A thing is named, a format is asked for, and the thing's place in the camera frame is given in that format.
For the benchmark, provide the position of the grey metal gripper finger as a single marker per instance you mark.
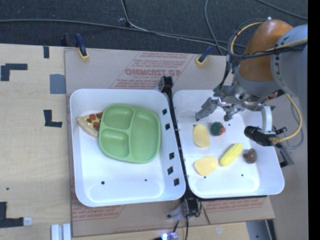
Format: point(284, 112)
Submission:
point(230, 112)
point(206, 109)

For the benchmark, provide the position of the yellow corn cob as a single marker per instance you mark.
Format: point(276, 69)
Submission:
point(231, 154)

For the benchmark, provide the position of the black cylinder on white bracket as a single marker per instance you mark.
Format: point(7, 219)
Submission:
point(261, 131)

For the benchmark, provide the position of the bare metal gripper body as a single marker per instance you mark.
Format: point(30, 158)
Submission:
point(237, 99)

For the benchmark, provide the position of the white plastic tray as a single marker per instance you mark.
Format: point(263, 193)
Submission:
point(230, 181)
point(120, 179)

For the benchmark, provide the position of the pizza slice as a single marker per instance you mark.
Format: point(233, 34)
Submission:
point(90, 124)

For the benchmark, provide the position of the brown cardboard board red print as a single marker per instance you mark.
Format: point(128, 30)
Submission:
point(110, 66)

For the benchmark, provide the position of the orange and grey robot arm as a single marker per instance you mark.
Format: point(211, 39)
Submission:
point(262, 54)

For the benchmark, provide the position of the green divided plate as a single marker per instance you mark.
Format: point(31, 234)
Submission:
point(130, 133)

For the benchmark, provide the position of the red and green tomato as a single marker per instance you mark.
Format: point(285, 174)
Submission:
point(217, 128)

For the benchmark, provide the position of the yellow potato chip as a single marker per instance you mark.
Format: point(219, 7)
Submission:
point(200, 135)
point(206, 165)

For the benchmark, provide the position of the brown mushroom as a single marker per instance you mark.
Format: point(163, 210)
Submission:
point(250, 156)

